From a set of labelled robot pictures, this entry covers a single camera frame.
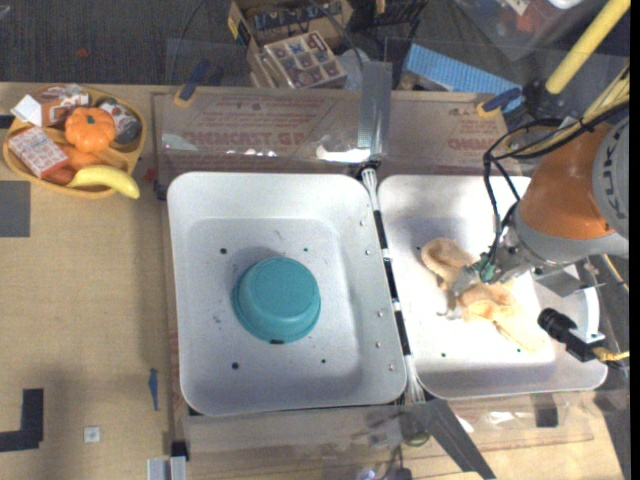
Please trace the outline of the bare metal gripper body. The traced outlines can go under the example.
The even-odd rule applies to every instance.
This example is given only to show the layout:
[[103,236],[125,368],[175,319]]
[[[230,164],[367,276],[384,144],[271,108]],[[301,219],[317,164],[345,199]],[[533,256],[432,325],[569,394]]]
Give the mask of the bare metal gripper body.
[[515,231],[507,231],[488,252],[472,266],[472,271],[485,284],[505,283],[546,263],[520,239]]

